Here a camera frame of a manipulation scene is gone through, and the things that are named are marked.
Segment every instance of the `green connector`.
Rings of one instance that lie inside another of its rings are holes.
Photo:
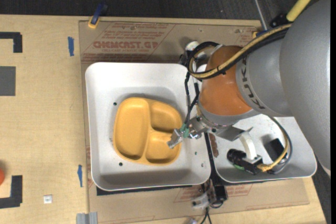
[[[245,169],[244,169],[243,167],[241,167],[241,166],[239,166],[239,165],[237,165],[237,164],[234,164],[233,166],[236,167],[238,170],[243,170],[243,171],[245,171]]]
[[[186,124],[185,124],[185,123],[183,123],[183,124],[182,124],[182,127],[180,128],[180,132],[181,132],[181,133],[183,133],[183,132],[184,132],[184,130],[185,130],[185,128],[186,128]]]
[[[189,136],[189,128],[186,128],[183,132],[183,138],[187,138]]]

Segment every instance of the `blue clip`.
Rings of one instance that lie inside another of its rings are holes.
[[[89,19],[89,27],[95,29],[100,21],[100,15],[104,14],[107,10],[105,2],[99,3],[93,16]]]

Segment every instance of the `wooden board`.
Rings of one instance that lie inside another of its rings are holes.
[[[0,31],[23,35],[22,54],[13,53],[11,41],[0,39],[0,65],[16,67],[16,96],[0,97],[0,166],[7,180],[0,186],[0,198],[8,194],[8,177],[23,176],[23,202],[20,207],[0,209],[0,223],[75,223],[77,213],[89,212],[78,34],[78,22],[87,19],[0,16]],[[153,21],[150,18],[105,20]],[[158,19],[158,22],[216,25],[223,20]],[[247,22],[230,23],[246,25]],[[75,41],[72,57],[68,37]],[[82,165],[83,187],[77,174],[79,165]],[[305,186],[309,205],[218,214],[212,220],[214,223],[325,223],[310,178],[305,179]],[[52,195],[51,204],[44,204],[44,195]],[[153,223],[184,223],[185,220]]]

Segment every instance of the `blue tape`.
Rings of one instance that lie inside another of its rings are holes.
[[[95,25],[98,21],[99,16],[104,14],[106,12],[106,10],[107,10],[107,5],[105,4],[105,2],[99,3],[95,13],[93,14],[91,23],[93,25]]]
[[[70,56],[74,56],[75,54],[73,53],[75,50],[75,46],[74,46],[74,39],[72,37],[68,37],[68,47],[69,47],[69,53]]]
[[[82,171],[82,166],[81,165],[78,165],[77,175],[78,175],[78,178],[79,178],[80,187],[82,188],[83,187],[83,171]]]

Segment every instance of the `red object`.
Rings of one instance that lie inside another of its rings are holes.
[[[5,173],[4,173],[4,171],[2,171],[1,169],[0,169],[0,185],[2,184],[2,182],[5,180]]]

